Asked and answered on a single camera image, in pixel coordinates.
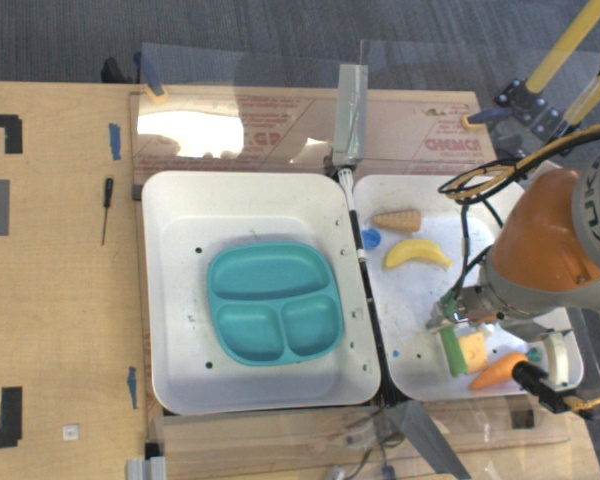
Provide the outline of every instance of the yellow banana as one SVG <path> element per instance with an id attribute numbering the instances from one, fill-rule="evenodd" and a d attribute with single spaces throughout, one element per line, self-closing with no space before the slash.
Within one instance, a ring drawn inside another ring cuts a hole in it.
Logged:
<path id="1" fill-rule="evenodd" d="M 408 260 L 426 259 L 439 263 L 447 268 L 451 260 L 447 258 L 440 246 L 433 240 L 426 238 L 409 238 L 395 244 L 384 258 L 384 266 L 387 268 L 397 267 Z"/>

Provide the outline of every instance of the toy carrot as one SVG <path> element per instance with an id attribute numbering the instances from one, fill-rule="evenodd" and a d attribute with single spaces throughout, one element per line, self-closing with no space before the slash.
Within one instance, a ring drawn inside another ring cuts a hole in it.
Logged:
<path id="1" fill-rule="evenodd" d="M 509 380 L 513 375 L 513 367 L 520 361 L 528 360 L 527 356 L 522 352 L 509 352 L 482 370 L 480 375 L 469 384 L 469 389 L 482 389 L 492 384 Z"/>

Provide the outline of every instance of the gray floor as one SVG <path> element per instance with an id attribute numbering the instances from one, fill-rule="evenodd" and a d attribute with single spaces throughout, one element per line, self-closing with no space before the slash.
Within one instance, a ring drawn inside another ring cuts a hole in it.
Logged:
<path id="1" fill-rule="evenodd" d="M 109 57 L 135 76 L 144 43 L 338 63 L 358 61 L 360 42 L 374 41 L 382 55 L 372 87 L 472 90 L 487 108 L 532 72 L 587 1 L 0 0 L 0 80 L 99 82 Z M 565 109 L 599 67 L 600 21 L 545 96 Z M 583 126 L 599 122 L 600 103 Z M 527 151 L 542 144 L 524 135 Z M 600 143 L 555 161 L 581 168 L 597 151 Z M 600 358 L 600 326 L 583 322 Z M 600 454 L 600 422 L 590 430 Z"/>

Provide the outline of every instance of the black corner marker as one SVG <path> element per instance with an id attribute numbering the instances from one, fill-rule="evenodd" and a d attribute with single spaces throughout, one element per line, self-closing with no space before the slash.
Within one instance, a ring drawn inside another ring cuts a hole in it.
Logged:
<path id="1" fill-rule="evenodd" d="M 15 114 L 0 114 L 0 128 L 4 128 L 5 154 L 22 154 L 22 120 Z"/>
<path id="2" fill-rule="evenodd" d="M 22 439 L 22 388 L 2 388 L 0 448 L 18 446 Z"/>

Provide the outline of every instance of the wooden table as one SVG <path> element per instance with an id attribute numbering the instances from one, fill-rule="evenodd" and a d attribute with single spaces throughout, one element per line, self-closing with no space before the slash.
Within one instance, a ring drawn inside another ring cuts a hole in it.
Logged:
<path id="1" fill-rule="evenodd" d="M 0 448 L 0 478 L 122 479 L 127 459 L 144 455 L 129 103 L 138 89 L 0 82 L 0 114 L 17 114 L 23 123 L 21 154 L 5 154 L 0 128 L 0 180 L 9 180 L 10 191 L 8 236 L 0 236 L 0 411 L 2 388 L 22 392 L 22 435 L 17 446 Z M 110 125 L 120 128 L 119 160 Z M 115 186 L 101 245 L 107 176 Z M 552 444 L 466 450 L 461 460 L 475 478 L 600 478 L 584 422 L 547 416 L 563 436 Z M 401 475 L 432 474 L 408 455 L 395 458 Z M 359 478 L 372 478 L 371 469 Z"/>

